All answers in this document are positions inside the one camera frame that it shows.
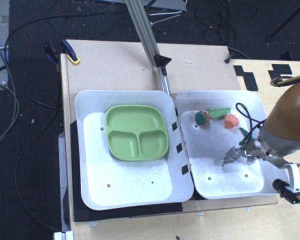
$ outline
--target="metal pole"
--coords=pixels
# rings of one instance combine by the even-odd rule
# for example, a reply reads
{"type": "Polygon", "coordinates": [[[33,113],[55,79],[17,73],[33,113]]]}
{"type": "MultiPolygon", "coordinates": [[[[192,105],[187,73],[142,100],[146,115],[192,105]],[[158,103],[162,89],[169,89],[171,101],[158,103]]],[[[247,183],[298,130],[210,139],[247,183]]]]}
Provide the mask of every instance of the metal pole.
{"type": "Polygon", "coordinates": [[[150,65],[158,71],[161,88],[164,92],[171,95],[167,74],[164,73],[165,69],[163,71],[162,67],[158,67],[155,61],[155,56],[160,55],[160,52],[142,1],[124,1],[132,18],[134,27],[141,40],[144,51],[150,62],[150,65]]]}
{"type": "Polygon", "coordinates": [[[280,27],[278,27],[278,29],[276,31],[274,31],[273,34],[271,34],[270,36],[268,36],[265,40],[267,42],[270,42],[271,39],[274,38],[274,36],[276,34],[278,34],[278,32],[280,30],[282,30],[284,28],[284,26],[287,25],[294,18],[294,16],[296,16],[299,12],[300,12],[300,7],[280,27]]]}

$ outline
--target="toy sink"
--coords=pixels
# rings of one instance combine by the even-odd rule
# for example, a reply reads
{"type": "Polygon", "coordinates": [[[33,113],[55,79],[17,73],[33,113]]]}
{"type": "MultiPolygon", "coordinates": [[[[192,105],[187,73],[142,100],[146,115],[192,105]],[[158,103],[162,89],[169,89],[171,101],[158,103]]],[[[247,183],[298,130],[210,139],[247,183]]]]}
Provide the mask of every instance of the toy sink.
{"type": "Polygon", "coordinates": [[[116,105],[105,114],[105,131],[111,154],[123,161],[163,157],[169,148],[165,119],[148,105],[116,105]]]}
{"type": "Polygon", "coordinates": [[[191,198],[194,185],[169,95],[85,90],[76,96],[75,109],[81,196],[89,208],[99,211],[191,198]]]}
{"type": "Polygon", "coordinates": [[[260,98],[248,90],[183,91],[175,101],[153,90],[80,92],[75,109],[85,205],[107,210],[179,203],[194,189],[206,199],[276,194],[272,182],[288,182],[285,170],[263,160],[247,165],[243,157],[222,166],[244,137],[239,128],[250,130],[236,103],[252,118],[266,118],[260,98]],[[231,108],[239,125],[225,128],[223,118],[196,125],[196,113],[212,108],[231,108]]]}

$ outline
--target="green plate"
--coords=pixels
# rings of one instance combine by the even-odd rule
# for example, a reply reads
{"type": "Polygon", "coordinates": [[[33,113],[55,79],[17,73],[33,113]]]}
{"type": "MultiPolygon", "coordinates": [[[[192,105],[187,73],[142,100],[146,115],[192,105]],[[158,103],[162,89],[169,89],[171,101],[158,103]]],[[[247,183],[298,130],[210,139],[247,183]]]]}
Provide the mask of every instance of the green plate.
{"type": "Polygon", "coordinates": [[[169,148],[165,119],[148,105],[116,105],[105,114],[106,140],[111,154],[122,161],[163,157],[169,148]]]}

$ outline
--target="blue clamp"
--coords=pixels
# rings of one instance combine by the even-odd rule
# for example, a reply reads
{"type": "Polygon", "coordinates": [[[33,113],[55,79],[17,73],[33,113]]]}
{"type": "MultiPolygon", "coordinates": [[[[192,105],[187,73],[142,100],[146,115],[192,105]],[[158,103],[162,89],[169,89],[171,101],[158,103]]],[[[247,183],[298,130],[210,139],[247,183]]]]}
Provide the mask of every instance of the blue clamp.
{"type": "Polygon", "coordinates": [[[60,55],[52,41],[48,42],[48,44],[44,47],[44,50],[45,54],[54,64],[57,65],[60,62],[60,55]]]}
{"type": "Polygon", "coordinates": [[[61,42],[63,48],[65,49],[66,55],[68,59],[72,62],[72,64],[77,65],[80,63],[79,57],[76,55],[74,49],[71,45],[67,42],[67,40],[63,40],[61,42]]]}

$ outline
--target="black floor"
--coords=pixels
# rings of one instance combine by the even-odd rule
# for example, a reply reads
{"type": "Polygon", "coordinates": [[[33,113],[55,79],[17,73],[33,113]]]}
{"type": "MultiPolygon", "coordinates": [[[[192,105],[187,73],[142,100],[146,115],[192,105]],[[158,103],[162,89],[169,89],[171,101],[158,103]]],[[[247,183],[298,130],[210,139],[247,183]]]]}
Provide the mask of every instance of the black floor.
{"type": "MultiPolygon", "coordinates": [[[[230,53],[240,51],[235,59],[300,61],[300,12],[266,42],[299,7],[300,0],[189,0],[187,12],[155,24],[153,31],[158,43],[228,46],[230,53]]],[[[9,66],[20,87],[16,88],[20,111],[0,143],[0,240],[50,240],[61,228],[58,136],[63,118],[54,109],[60,74],[46,56],[45,45],[53,41],[62,52],[63,39],[139,42],[139,38],[125,5],[87,0],[10,0],[9,31],[13,33],[9,66]],[[60,16],[42,19],[53,15],[60,16]],[[15,175],[28,212],[17,194],[15,175]]],[[[0,91],[0,134],[10,124],[13,105],[12,95],[0,91]]]]}

